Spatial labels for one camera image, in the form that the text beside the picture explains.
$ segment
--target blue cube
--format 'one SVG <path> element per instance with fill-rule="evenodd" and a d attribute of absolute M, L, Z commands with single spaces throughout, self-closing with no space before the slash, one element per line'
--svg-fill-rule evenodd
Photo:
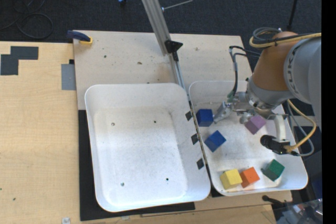
<path fill-rule="evenodd" d="M 210 135 L 204 141 L 204 143 L 212 152 L 215 152 L 215 150 L 218 149 L 225 141 L 226 139 L 222 136 L 222 134 L 219 131 L 216 131 L 212 135 Z"/>
<path fill-rule="evenodd" d="M 196 113 L 196 118 L 199 127 L 209 127 L 214 122 L 211 109 L 200 109 Z"/>

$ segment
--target blue clamp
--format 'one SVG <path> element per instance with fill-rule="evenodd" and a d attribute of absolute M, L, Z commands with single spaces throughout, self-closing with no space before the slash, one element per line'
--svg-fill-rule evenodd
<path fill-rule="evenodd" d="M 90 45 L 92 44 L 92 37 L 89 37 L 81 32 L 68 30 L 67 38 L 77 39 L 79 43 Z"/>

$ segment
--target colored block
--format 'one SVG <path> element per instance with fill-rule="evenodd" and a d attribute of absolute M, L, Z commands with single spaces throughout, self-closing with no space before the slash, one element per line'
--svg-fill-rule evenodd
<path fill-rule="evenodd" d="M 223 172 L 220 179 L 225 189 L 234 188 L 243 182 L 237 169 Z"/>
<path fill-rule="evenodd" d="M 215 152 L 215 150 L 218 149 L 225 141 L 226 139 L 222 136 L 222 134 L 219 131 L 216 131 L 212 135 L 210 135 L 204 141 L 204 143 L 212 152 Z"/>
<path fill-rule="evenodd" d="M 209 127 L 214 122 L 211 109 L 200 109 L 196 113 L 196 118 L 199 127 Z"/>
<path fill-rule="evenodd" d="M 260 177 L 257 174 L 257 171 L 254 169 L 254 167 L 251 167 L 249 169 L 246 169 L 240 173 L 240 177 L 242 178 L 242 187 L 246 188 L 248 185 L 251 185 L 252 183 L 260 180 Z"/>
<path fill-rule="evenodd" d="M 273 159 L 269 164 L 267 164 L 265 169 L 261 169 L 262 173 L 267 176 L 272 181 L 275 181 L 284 171 L 285 167 Z"/>
<path fill-rule="evenodd" d="M 260 115 L 255 115 L 244 123 L 245 127 L 252 133 L 257 133 L 266 124 L 265 119 Z"/>

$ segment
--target yellow cable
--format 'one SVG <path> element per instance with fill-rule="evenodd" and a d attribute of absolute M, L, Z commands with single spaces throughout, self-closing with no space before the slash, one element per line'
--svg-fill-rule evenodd
<path fill-rule="evenodd" d="M 305 141 L 307 141 L 315 132 L 316 130 L 316 123 L 315 121 L 313 121 L 311 118 L 307 117 L 306 115 L 304 115 L 299 109 L 297 109 L 296 106 L 294 106 L 294 104 L 290 101 L 287 100 L 287 102 L 289 103 L 289 105 L 301 116 L 303 116 L 306 120 L 310 121 L 313 124 L 313 128 L 312 130 L 309 132 L 309 134 L 304 137 L 301 141 L 299 141 L 297 144 L 295 144 L 294 146 L 284 146 L 284 148 L 287 150 L 288 153 L 292 152 L 293 150 L 297 149 L 299 146 L 301 146 Z"/>
<path fill-rule="evenodd" d="M 299 41 L 299 40 L 303 40 L 306 38 L 313 38 L 313 37 L 321 37 L 321 33 L 315 33 L 315 34 L 308 34 L 308 35 L 304 35 L 304 36 L 300 36 L 300 37 L 293 37 L 293 38 L 289 38 L 286 40 L 278 40 L 278 41 L 273 41 L 273 42 L 269 42 L 269 43 L 265 43 L 265 44 L 255 44 L 253 43 L 254 37 L 251 37 L 249 40 L 249 44 L 254 47 L 254 48 L 265 48 L 265 47 L 269 47 L 269 46 L 274 46 L 275 44 L 282 44 L 282 43 L 287 43 L 287 42 L 291 42 L 291 41 Z"/>

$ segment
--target robotic arm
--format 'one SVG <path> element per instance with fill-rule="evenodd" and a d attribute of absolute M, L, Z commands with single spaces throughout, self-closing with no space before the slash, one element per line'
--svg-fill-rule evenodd
<path fill-rule="evenodd" d="M 271 32 L 277 32 L 272 39 L 259 38 L 260 35 Z M 229 98 L 227 108 L 243 115 L 240 118 L 241 123 L 255 114 L 265 119 L 273 119 L 277 137 L 264 135 L 261 137 L 261 144 L 278 154 L 297 155 L 293 150 L 308 140 L 317 126 L 322 131 L 321 33 L 298 35 L 289 31 L 260 28 L 251 37 L 250 45 L 263 48 L 263 51 L 252 76 L 248 79 L 246 92 L 234 92 Z M 292 108 L 312 121 L 289 101 L 292 98 L 311 104 L 316 117 L 316 123 L 312 122 L 313 130 L 295 146 L 289 145 L 282 128 L 282 121 L 286 115 L 272 112 L 288 100 Z"/>

